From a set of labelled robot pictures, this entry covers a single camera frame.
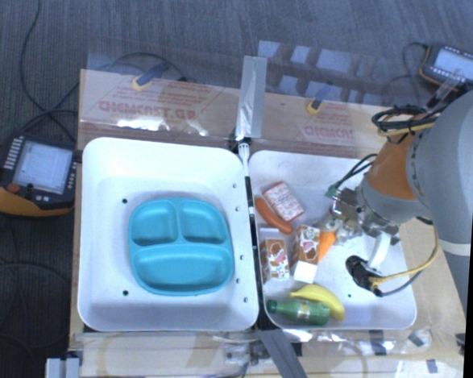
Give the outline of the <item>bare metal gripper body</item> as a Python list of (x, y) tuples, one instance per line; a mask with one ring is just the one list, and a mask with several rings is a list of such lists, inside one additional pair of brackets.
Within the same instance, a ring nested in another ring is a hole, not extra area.
[(390, 244), (400, 241), (399, 225), (379, 216), (365, 201), (360, 187), (345, 188), (334, 194), (330, 213), (338, 220), (337, 229), (343, 225), (359, 228), (364, 235), (378, 239), (385, 234), (390, 238)]

